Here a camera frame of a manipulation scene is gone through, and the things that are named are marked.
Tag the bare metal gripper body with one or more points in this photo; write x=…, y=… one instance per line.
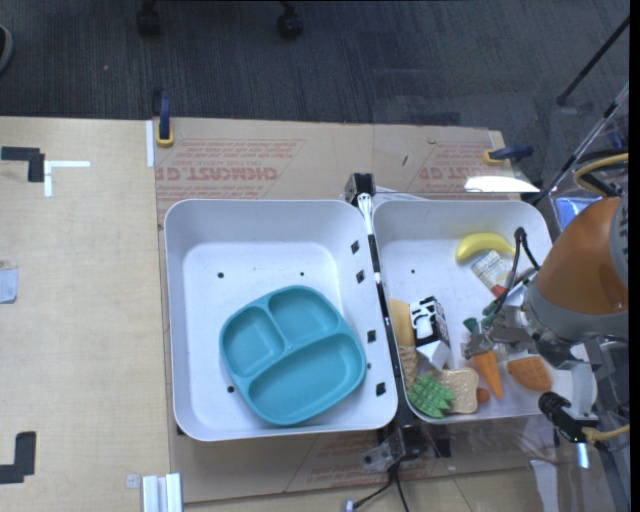
x=520, y=330

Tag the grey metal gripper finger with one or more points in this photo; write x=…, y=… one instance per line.
x=477, y=345
x=501, y=353

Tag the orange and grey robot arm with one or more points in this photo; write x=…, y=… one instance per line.
x=580, y=260

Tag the orange carrot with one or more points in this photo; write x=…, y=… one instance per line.
x=489, y=372

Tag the orange waffle biscuit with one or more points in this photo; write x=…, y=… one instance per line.
x=529, y=374

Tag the small orange ball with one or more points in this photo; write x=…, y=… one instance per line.
x=483, y=395

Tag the tan bread slice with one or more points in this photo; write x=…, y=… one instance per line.
x=465, y=390

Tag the black and white milk carton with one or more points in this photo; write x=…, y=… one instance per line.
x=427, y=325

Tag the white pouch with orange cap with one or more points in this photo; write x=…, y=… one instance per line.
x=487, y=270

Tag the green pea pods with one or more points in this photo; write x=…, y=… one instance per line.
x=430, y=395

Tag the yellow banana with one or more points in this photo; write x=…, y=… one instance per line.
x=482, y=243

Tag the white plastic tray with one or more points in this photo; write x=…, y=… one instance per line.
x=260, y=235
x=425, y=250

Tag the thin black and white rod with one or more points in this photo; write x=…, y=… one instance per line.
x=374, y=260

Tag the blue divided plate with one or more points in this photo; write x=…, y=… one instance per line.
x=295, y=357

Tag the brown cardboard board red print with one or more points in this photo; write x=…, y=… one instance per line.
x=260, y=170

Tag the black cylinder on white bracket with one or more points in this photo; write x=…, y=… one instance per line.
x=560, y=410

